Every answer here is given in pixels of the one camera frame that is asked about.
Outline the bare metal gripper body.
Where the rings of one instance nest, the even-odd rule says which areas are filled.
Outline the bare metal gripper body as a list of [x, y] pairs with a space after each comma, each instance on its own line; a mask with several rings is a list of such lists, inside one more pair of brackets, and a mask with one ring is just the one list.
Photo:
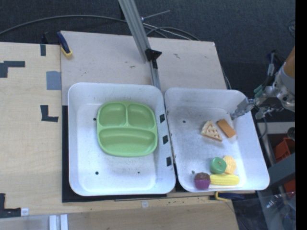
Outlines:
[[271, 85], [259, 85], [254, 89], [257, 107], [271, 107], [295, 112], [295, 80], [274, 80]]

